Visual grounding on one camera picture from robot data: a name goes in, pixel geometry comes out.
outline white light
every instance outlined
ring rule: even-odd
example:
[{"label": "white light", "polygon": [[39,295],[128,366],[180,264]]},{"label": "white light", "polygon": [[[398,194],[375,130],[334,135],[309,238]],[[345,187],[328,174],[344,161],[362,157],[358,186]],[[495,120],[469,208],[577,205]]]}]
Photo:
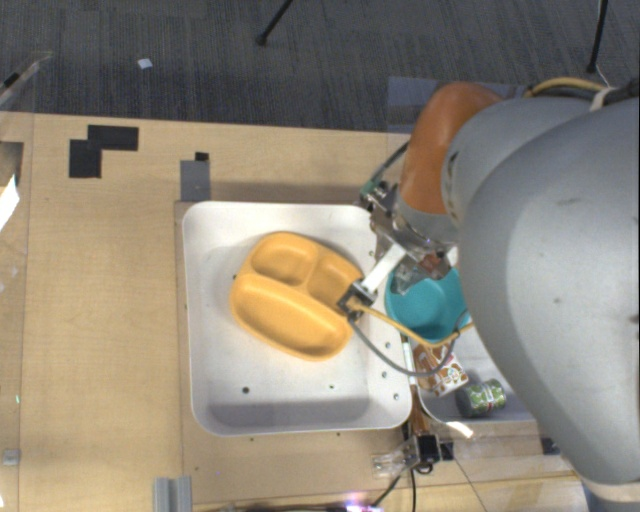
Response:
[{"label": "white light", "polygon": [[473,437],[473,430],[467,427],[464,423],[460,423],[459,421],[447,421],[447,426],[451,427],[453,430],[457,430],[467,439]]},{"label": "white light", "polygon": [[19,202],[20,196],[16,188],[16,176],[14,174],[0,194],[0,231],[2,231],[4,225],[11,218],[11,215],[13,215]]}]

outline wooden table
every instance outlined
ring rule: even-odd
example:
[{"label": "wooden table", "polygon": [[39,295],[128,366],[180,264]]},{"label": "wooden table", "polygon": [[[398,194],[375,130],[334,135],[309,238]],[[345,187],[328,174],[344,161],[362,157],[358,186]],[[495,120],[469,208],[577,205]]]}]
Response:
[{"label": "wooden table", "polygon": [[[71,179],[69,140],[86,139],[89,124],[139,127],[139,149],[104,151],[101,179]],[[197,431],[180,392],[174,207],[180,161],[195,152],[210,155],[214,199],[350,202],[396,142],[381,133],[36,115],[20,511],[150,511],[154,479],[182,474],[192,476],[198,510],[379,494],[388,481],[373,478],[370,457],[395,446],[396,431],[233,440]],[[586,510],[573,473],[543,456],[537,439],[534,424],[460,440],[457,461],[418,478],[418,509]],[[190,465],[203,453],[202,467]],[[410,510],[408,486],[401,481],[387,510]]]}]

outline orange plate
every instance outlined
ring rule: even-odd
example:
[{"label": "orange plate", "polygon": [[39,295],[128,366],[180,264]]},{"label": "orange plate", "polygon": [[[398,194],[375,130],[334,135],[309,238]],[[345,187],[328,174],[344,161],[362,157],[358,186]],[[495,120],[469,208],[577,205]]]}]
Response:
[{"label": "orange plate", "polygon": [[231,287],[231,313],[257,338],[288,354],[322,361],[352,330],[337,306],[362,273],[327,247],[294,233],[262,238]]}]

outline black tape square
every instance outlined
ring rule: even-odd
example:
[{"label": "black tape square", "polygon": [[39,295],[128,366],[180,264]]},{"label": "black tape square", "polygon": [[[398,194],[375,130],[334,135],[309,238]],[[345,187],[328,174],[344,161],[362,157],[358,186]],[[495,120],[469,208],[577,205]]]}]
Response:
[{"label": "black tape square", "polygon": [[89,125],[89,140],[102,149],[138,151],[138,128],[129,126]]},{"label": "black tape square", "polygon": [[69,141],[69,177],[101,178],[102,153],[86,140]]}]

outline orange tube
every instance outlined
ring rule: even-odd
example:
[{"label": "orange tube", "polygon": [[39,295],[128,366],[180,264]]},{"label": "orange tube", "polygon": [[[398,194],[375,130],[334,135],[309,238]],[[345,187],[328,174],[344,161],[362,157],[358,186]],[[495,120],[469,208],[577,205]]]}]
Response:
[{"label": "orange tube", "polygon": [[447,84],[434,93],[416,121],[400,176],[400,196],[410,207],[447,213],[440,173],[449,145],[464,123],[500,100],[493,91],[470,82]]}]

